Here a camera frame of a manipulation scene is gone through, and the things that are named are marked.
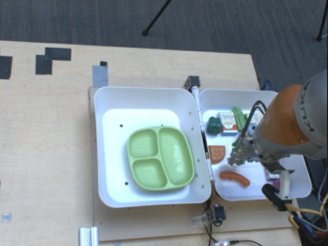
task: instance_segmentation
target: black cable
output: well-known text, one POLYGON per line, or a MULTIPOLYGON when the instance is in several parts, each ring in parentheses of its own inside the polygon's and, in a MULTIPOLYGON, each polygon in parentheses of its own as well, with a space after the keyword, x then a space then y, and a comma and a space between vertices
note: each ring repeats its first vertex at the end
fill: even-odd
POLYGON ((258 245, 258 246, 263 246, 263 245, 259 244, 256 241, 253 241, 253 240, 231 240, 230 241, 230 245, 233 245, 233 244, 236 244, 236 243, 239 243, 239 242, 251 242, 251 243, 254 243, 254 244, 258 245))
POLYGON ((255 113, 255 111, 256 111, 257 109, 259 109, 260 112, 261 112, 262 114, 264 114, 265 111, 267 111, 267 110, 266 110, 267 107, 265 106, 265 104, 264 104, 262 101, 260 101, 260 100, 256 101, 256 102, 254 103, 254 105, 252 106, 252 109, 251 109, 250 114, 249 114, 249 116, 248 116, 248 119, 247 119, 247 121, 246 121, 245 127, 243 128, 241 134, 238 136, 238 138, 235 140, 235 142, 232 143, 232 146, 239 147, 239 145, 240 145, 239 141, 240 141, 240 140, 242 141, 243 138, 245 137, 246 132, 247 132, 247 129, 248 129, 248 126, 250 125, 251 120, 252 120, 252 117, 253 117, 253 115, 254 115, 254 113, 255 113), (259 104, 262 105, 264 111, 258 106, 259 104))
POLYGON ((205 230, 207 232, 207 235, 210 237, 210 240, 209 240, 209 246, 211 245, 211 240, 214 241, 214 242, 218 242, 216 239, 214 239, 212 237, 212 224, 210 224, 210 232, 209 230, 207 229, 207 227, 205 227, 205 230))
POLYGON ((212 200, 211 200, 211 199, 208 199, 208 200, 206 201, 206 208, 205 208, 205 210, 203 211, 203 213, 204 213, 205 211, 208 211, 208 210, 210 209, 211 204, 212 204, 212 200))
POLYGON ((213 223, 215 227, 220 227, 222 225, 222 221, 219 221, 218 223, 213 223))

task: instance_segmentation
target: white container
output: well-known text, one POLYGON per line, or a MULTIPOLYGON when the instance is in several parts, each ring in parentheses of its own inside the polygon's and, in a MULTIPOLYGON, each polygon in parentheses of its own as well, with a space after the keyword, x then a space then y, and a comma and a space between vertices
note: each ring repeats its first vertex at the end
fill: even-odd
POLYGON ((159 204, 202 203, 211 194, 205 152, 193 96, 183 89, 104 87, 94 97, 98 151, 98 188, 113 208, 159 204), (188 139, 195 177, 182 188, 148 191, 135 183, 128 161, 132 132, 172 126, 188 139))
MULTIPOLYGON (((205 89, 199 95, 202 119, 206 123, 211 116, 216 117, 217 113, 222 111, 232 111, 234 107, 239 107, 243 113, 249 113, 256 101, 260 100, 268 106, 276 95, 277 93, 273 91, 205 89)), ((206 134, 208 146, 223 145, 226 150, 224 160, 212 165, 216 191, 226 200, 266 199, 261 190, 262 186, 273 182, 267 181, 264 167, 261 163, 246 162, 244 165, 231 166, 227 162, 227 158, 232 150, 231 144, 236 138, 237 136, 222 136, 221 134, 213 136, 206 134), (246 177, 251 184, 245 188, 235 181, 222 180, 219 178, 222 171, 239 173, 246 177)), ((303 156, 291 155, 289 158, 281 159, 281 165, 287 170, 295 170, 294 173, 290 174, 290 196, 293 198, 308 196, 312 186, 303 156)))
MULTIPOLYGON (((275 92, 208 89, 200 93, 199 102, 204 123, 219 111, 238 106, 249 112, 255 101, 266 105, 275 92)), ((113 208, 159 204, 202 203, 211 195, 206 157, 202 143, 195 99, 184 89, 104 87, 94 97, 98 151, 98 189, 104 204, 113 208), (132 176, 127 140, 132 132, 153 126, 172 126, 187 137, 195 164, 195 176, 186 186, 166 191, 148 191, 138 186, 132 176)), ((230 166, 227 157, 236 136, 206 135, 208 145, 225 145, 226 156, 212 165, 215 188, 227 200, 266 199, 261 188, 270 183, 260 163, 230 166), (234 171, 248 178, 247 188, 233 181, 219 179, 221 171, 234 171)), ((302 156, 282 160, 291 174, 291 197, 305 197, 311 192, 311 181, 302 156)))

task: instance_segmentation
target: green toy vegetable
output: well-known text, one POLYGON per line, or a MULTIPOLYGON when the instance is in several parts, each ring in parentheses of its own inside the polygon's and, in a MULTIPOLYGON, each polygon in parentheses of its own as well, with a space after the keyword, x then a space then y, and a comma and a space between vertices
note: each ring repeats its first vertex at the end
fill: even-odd
POLYGON ((246 120, 245 120, 245 116, 244 116, 243 112, 241 111, 241 109, 239 107, 234 107, 232 109, 232 112, 234 112, 238 131, 242 131, 246 125, 246 120))
POLYGON ((218 117, 210 117, 208 125, 207 125, 207 132, 209 134, 219 134, 223 129, 221 119, 218 117))

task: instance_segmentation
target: black clamp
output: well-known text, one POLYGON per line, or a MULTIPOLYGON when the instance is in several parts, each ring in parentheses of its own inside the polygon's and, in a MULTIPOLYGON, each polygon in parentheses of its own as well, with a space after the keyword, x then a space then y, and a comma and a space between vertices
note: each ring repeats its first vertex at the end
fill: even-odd
POLYGON ((214 206, 213 211, 214 211, 214 222, 213 222, 214 224, 220 224, 226 219, 223 206, 214 206))
POLYGON ((272 186, 271 184, 265 184, 262 187, 262 192, 263 194, 268 198, 269 201, 273 203, 273 206, 278 210, 278 211, 287 211, 287 208, 285 206, 286 203, 292 203, 291 199, 288 200, 282 200, 277 196, 277 193, 279 191, 272 186))
POLYGON ((186 82, 184 82, 183 88, 191 92, 191 88, 194 86, 200 87, 199 76, 188 76, 186 82))

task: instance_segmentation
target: toy sausage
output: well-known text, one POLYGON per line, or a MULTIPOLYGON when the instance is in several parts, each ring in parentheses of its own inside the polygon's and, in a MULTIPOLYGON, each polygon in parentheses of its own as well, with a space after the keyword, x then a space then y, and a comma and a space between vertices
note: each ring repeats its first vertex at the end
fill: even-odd
POLYGON ((235 181, 239 182, 245 187, 248 187, 251 182, 245 178, 244 176, 236 173, 236 172, 230 172, 230 171, 222 171, 220 173, 220 178, 222 179, 234 179, 235 181))

